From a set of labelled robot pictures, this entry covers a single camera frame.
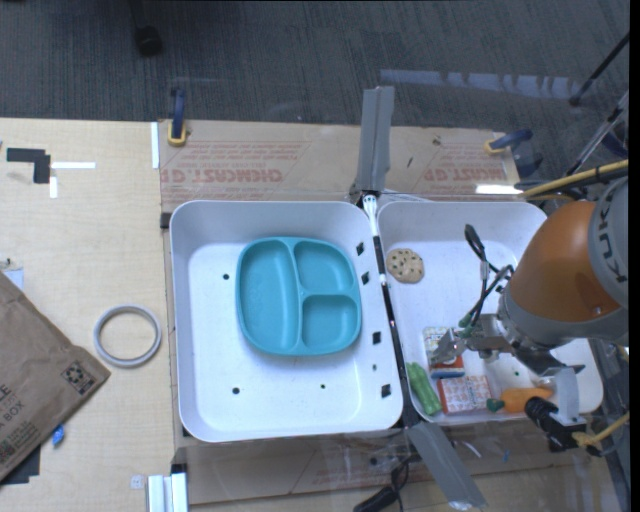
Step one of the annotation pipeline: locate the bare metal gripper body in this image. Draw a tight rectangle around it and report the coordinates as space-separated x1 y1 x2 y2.
464 313 521 361

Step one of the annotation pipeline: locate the orange carrot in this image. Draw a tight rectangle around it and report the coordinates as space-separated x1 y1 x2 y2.
486 386 555 415

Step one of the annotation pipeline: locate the thin black and white rod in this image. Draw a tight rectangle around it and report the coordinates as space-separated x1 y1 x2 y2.
361 193 422 427

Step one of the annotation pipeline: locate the tan chocolate chip biscuit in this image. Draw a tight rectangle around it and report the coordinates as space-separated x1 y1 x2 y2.
385 247 426 285

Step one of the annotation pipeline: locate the white plastic tray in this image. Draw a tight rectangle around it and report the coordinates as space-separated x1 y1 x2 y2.
168 199 405 444
375 200 605 427

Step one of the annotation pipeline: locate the blue divided plate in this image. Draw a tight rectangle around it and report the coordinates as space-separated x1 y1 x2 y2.
235 236 364 358

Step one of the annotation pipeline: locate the brown cardboard board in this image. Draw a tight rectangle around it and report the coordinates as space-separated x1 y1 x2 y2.
157 118 604 506

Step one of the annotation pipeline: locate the brown paper envelope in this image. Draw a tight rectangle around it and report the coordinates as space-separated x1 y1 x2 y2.
0 269 113 484

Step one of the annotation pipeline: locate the black cylinder on white bracket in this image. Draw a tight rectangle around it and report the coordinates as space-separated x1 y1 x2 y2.
523 366 589 454

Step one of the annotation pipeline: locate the white tape ring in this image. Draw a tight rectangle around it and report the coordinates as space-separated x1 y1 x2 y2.
92 304 163 370

